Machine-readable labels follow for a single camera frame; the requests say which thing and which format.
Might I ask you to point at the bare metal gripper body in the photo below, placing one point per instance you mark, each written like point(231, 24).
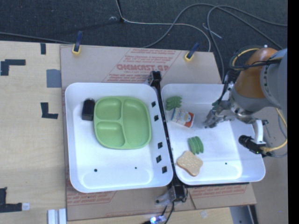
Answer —
point(236, 114)

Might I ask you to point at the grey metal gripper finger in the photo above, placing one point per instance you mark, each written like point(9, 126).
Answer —
point(208, 120)
point(217, 121)

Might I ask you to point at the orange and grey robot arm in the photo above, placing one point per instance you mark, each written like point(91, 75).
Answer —
point(253, 78)

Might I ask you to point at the white carton with red print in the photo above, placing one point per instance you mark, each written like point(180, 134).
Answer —
point(182, 117)

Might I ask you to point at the green pea pods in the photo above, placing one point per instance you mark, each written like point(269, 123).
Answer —
point(173, 102)
point(195, 144)

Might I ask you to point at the white plastic tray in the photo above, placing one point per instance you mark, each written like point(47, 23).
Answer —
point(222, 153)
point(112, 167)

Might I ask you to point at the thin black rod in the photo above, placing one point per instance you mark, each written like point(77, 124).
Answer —
point(166, 129)

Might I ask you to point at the tan bread slice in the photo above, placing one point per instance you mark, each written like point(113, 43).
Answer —
point(189, 163)

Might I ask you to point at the green divided plate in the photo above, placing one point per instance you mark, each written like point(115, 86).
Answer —
point(130, 122)

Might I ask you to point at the brown cardboard board red print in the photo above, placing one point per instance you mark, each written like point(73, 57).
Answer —
point(105, 64)

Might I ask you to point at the black bottle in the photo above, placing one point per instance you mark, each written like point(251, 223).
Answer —
point(88, 109)

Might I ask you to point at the black cylinder on white bracket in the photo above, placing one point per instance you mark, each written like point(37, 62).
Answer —
point(251, 143)

